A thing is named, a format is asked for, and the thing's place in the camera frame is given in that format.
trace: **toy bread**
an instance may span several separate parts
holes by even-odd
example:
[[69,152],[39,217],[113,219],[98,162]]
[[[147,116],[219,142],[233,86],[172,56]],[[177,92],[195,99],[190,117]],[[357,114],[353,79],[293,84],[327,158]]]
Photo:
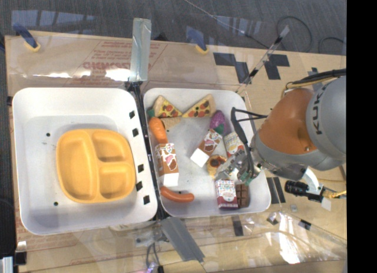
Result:
[[206,95],[196,104],[191,106],[185,113],[182,114],[184,118],[202,118],[212,117],[216,112],[216,103],[211,94]]
[[169,117],[169,118],[161,118],[162,123],[166,130],[171,129],[173,126],[179,124],[181,122],[181,117]]

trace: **toy sausage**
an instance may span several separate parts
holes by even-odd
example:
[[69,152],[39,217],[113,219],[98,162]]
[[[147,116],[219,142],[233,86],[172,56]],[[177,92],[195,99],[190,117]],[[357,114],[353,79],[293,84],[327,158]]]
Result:
[[170,189],[167,189],[165,186],[162,186],[160,188],[160,192],[161,195],[165,198],[178,203],[189,203],[192,202],[195,198],[192,193],[176,193],[174,191],[171,191]]

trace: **toy cookie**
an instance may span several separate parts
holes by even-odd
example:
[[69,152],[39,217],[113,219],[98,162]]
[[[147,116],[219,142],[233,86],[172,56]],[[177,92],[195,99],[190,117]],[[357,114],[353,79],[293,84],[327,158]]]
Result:
[[210,156],[210,158],[207,161],[207,170],[210,176],[214,179],[214,175],[216,174],[217,168],[225,163],[226,158],[223,156],[220,156],[219,154],[214,154]]

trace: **pizza slice toy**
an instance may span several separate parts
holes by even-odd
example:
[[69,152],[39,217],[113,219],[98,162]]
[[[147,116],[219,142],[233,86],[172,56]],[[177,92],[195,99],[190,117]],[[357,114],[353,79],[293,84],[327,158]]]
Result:
[[182,116],[182,112],[161,95],[154,102],[153,112],[154,116],[158,118]]
[[202,117],[212,117],[216,112],[216,103],[211,94],[206,95],[195,105],[190,107],[182,117],[184,118],[202,118]]

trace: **toy food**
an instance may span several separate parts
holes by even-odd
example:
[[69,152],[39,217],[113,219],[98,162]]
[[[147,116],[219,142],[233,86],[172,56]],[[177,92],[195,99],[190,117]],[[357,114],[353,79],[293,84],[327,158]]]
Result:
[[200,142],[197,149],[191,155],[190,159],[194,163],[203,167],[212,155],[217,145],[221,142],[223,136],[213,129],[210,129],[205,135],[204,139]]
[[161,118],[161,121],[164,124],[165,129],[168,130],[181,122],[181,117]]
[[219,209],[238,209],[236,187],[232,180],[215,181]]
[[244,150],[244,145],[235,131],[224,137],[224,144],[227,157],[230,157],[240,149]]
[[179,169],[174,143],[158,144],[154,148],[157,159],[158,175],[164,186],[177,186]]
[[210,158],[207,161],[207,170],[213,179],[214,179],[214,175],[216,174],[217,168],[221,164],[225,163],[225,161],[226,161],[226,158],[219,154],[210,156]]
[[178,117],[182,112],[172,105],[163,96],[158,96],[153,105],[154,116],[158,118]]
[[237,203],[239,208],[248,207],[250,203],[249,187],[245,184],[236,185]]
[[214,128],[210,128],[190,158],[191,161],[198,164],[200,167],[203,167],[204,164],[206,164],[209,157],[223,138],[222,134],[224,132],[225,117],[221,111],[218,111],[212,117],[210,125]]
[[160,118],[152,117],[149,120],[149,128],[157,141],[161,144],[168,143],[165,127]]
[[225,123],[225,116],[221,110],[217,110],[211,118],[210,129],[217,129],[222,127],[223,131],[217,130],[218,133],[227,133],[227,124]]
[[192,193],[176,193],[170,189],[167,189],[165,186],[162,186],[160,188],[160,193],[162,196],[165,198],[172,200],[173,202],[178,202],[178,203],[189,203],[194,200],[194,195]]
[[184,118],[202,118],[212,117],[216,112],[216,103],[211,94],[206,95],[196,104],[191,106],[185,113],[182,114]]

